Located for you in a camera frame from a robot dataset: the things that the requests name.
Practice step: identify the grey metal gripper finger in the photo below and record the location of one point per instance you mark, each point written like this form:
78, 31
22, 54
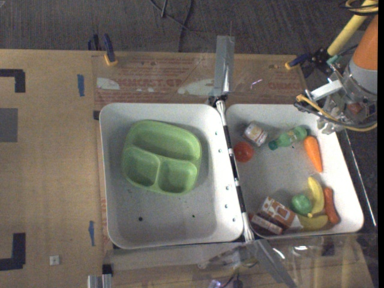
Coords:
335, 126
323, 127

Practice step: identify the green apple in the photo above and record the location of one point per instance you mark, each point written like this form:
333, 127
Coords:
300, 204

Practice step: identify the brown cardboard board red print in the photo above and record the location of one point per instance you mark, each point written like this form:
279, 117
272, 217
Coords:
150, 70

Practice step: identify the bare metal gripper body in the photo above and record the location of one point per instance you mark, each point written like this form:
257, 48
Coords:
354, 105

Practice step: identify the orange sausage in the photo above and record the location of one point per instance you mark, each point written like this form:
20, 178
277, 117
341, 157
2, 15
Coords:
331, 205

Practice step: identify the green plastic bottle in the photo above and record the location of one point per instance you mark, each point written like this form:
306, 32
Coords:
288, 138

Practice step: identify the green divided plate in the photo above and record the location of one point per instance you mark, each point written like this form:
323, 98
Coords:
162, 157

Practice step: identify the yellow banana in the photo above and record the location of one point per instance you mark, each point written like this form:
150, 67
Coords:
317, 195
315, 223

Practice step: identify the orange and white carton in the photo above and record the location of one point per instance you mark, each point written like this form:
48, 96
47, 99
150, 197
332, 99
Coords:
277, 211

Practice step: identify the brown and white packet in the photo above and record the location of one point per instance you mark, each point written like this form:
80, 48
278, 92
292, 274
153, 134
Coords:
265, 224

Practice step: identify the small white and orange can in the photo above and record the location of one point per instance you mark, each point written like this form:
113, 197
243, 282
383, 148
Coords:
255, 133

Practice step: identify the white plastic tray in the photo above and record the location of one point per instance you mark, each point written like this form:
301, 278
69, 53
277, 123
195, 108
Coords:
168, 220
279, 175

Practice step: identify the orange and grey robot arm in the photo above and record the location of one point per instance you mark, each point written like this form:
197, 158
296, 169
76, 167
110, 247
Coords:
366, 52

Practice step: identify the orange carrot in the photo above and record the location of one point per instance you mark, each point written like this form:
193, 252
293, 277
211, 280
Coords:
313, 151

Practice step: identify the thin black and white rod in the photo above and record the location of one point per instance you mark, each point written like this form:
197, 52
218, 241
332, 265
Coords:
232, 157

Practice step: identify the red tomato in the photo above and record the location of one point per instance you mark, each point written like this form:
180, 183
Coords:
243, 151

